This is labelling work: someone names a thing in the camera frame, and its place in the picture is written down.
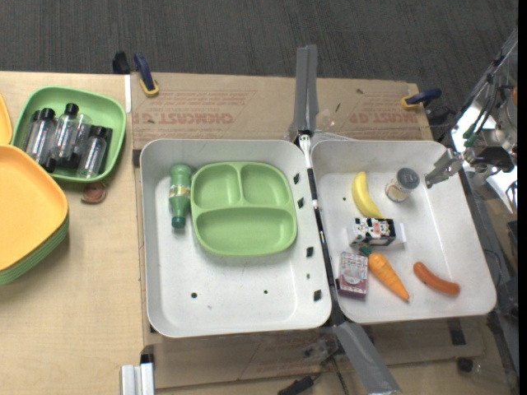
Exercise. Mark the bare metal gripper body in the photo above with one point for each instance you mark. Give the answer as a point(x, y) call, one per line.
point(490, 156)

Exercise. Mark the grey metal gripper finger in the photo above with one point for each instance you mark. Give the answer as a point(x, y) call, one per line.
point(441, 162)
point(446, 172)

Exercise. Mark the small can with grey lid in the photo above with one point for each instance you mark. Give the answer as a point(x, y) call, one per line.
point(400, 187)

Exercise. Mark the white plastic tray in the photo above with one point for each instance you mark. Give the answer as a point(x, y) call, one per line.
point(230, 294)
point(444, 237)

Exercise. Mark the yellow banana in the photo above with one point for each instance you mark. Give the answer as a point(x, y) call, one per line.
point(362, 196)

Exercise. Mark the black and white carton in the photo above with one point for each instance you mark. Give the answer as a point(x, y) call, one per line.
point(374, 229)

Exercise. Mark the orange sausage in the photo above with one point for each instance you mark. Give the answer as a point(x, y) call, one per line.
point(436, 280)

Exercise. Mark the orange carrot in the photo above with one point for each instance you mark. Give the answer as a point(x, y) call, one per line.
point(387, 276)

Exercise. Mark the pink and purple carton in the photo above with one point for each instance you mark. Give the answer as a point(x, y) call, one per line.
point(353, 276)

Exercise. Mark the brown cardboard board red print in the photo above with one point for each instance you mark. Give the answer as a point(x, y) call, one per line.
point(267, 109)

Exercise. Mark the green divided plate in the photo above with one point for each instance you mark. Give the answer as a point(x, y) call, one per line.
point(243, 224)

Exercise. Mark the green bottle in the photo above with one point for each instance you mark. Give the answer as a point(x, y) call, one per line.
point(180, 191)

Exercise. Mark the green square plate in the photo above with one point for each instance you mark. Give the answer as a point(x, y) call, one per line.
point(109, 113)

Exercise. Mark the clear plastic bottle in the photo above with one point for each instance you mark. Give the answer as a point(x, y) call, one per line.
point(94, 154)
point(29, 132)
point(83, 126)
point(41, 136)
point(66, 132)

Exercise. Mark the brown biscuit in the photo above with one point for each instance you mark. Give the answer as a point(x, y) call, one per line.
point(94, 192)

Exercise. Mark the yellow plate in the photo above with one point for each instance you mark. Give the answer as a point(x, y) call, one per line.
point(4, 122)
point(24, 204)

